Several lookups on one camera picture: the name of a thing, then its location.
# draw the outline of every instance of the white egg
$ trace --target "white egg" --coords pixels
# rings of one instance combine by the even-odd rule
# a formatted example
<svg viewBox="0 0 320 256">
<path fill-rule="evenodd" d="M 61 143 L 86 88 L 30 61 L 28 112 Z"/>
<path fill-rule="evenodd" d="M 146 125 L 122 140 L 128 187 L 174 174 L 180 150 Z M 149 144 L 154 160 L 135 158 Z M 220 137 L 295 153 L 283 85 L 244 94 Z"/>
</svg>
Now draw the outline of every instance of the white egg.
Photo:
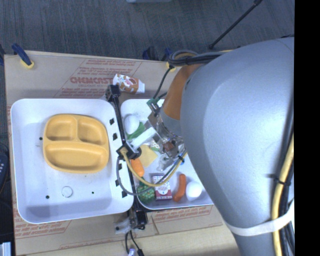
<svg viewBox="0 0 320 256">
<path fill-rule="evenodd" d="M 133 114 L 124 119 L 124 129 L 127 134 L 133 134 L 138 129 L 139 124 L 139 119 Z"/>
<path fill-rule="evenodd" d="M 202 186 L 196 181 L 191 181 L 186 185 L 185 195 L 189 201 L 197 199 L 202 193 Z"/>
</svg>

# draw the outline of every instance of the orange carrot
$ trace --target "orange carrot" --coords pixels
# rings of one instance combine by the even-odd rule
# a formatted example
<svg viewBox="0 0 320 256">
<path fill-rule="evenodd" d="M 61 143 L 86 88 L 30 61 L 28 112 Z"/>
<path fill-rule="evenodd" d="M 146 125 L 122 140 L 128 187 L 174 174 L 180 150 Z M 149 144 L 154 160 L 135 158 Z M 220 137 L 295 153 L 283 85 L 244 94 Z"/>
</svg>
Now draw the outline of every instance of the orange carrot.
<svg viewBox="0 0 320 256">
<path fill-rule="evenodd" d="M 186 193 L 186 187 L 187 187 L 187 177 L 183 173 L 179 175 L 179 187 L 175 195 L 172 197 L 173 201 L 179 202 L 181 198 Z"/>
<path fill-rule="evenodd" d="M 142 177 L 145 174 L 145 169 L 140 161 L 139 158 L 131 159 L 131 166 L 132 169 L 135 171 L 136 174 L 139 175 L 139 177 Z"/>
</svg>

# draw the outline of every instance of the yellow divided plate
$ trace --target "yellow divided plate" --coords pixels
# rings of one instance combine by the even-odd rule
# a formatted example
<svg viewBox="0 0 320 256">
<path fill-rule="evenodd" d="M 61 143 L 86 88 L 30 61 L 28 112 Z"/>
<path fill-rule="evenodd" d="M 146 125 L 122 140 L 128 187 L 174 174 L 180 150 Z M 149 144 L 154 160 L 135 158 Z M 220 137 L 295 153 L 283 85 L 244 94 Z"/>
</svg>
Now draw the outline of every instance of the yellow divided plate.
<svg viewBox="0 0 320 256">
<path fill-rule="evenodd" d="M 52 168 L 69 173 L 96 173 L 109 161 L 106 127 L 79 114 L 57 114 L 46 123 L 44 159 Z"/>
</svg>

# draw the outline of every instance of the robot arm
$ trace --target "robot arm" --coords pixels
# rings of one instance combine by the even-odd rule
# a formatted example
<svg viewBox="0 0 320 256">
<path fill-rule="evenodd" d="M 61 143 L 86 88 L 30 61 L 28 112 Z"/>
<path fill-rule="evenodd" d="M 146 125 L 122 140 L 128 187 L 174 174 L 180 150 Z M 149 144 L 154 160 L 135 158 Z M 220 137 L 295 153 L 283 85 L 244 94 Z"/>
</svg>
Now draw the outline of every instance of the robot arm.
<svg viewBox="0 0 320 256">
<path fill-rule="evenodd" d="M 294 131 L 293 101 L 294 37 L 184 66 L 173 80 L 161 119 L 183 138 L 229 225 L 250 228 L 272 218 L 273 177 L 279 177 Z M 233 235 L 242 255 L 281 255 L 272 233 Z"/>
</svg>

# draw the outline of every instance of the blue clamp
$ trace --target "blue clamp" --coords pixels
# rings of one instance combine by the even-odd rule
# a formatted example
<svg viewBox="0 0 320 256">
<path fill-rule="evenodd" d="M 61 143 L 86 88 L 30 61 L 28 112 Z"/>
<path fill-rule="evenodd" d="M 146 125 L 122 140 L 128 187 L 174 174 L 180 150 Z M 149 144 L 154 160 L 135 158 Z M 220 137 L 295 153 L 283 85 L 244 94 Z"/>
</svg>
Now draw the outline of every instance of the blue clamp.
<svg viewBox="0 0 320 256">
<path fill-rule="evenodd" d="M 143 51 L 142 58 L 147 61 L 158 61 L 158 57 L 156 56 L 155 48 L 150 46 L 148 49 Z"/>
<path fill-rule="evenodd" d="M 169 57 L 170 57 L 170 55 L 171 55 L 172 53 L 173 53 L 173 51 L 172 51 L 169 47 L 167 47 L 167 48 L 164 49 L 164 54 L 165 54 L 165 56 L 166 56 L 167 59 L 169 59 Z"/>
<path fill-rule="evenodd" d="M 17 53 L 21 60 L 21 64 L 25 66 L 27 69 L 32 69 L 35 65 L 35 63 L 28 57 L 24 49 L 21 48 L 17 43 L 14 43 L 12 45 L 12 49 L 14 50 L 15 53 Z"/>
</svg>

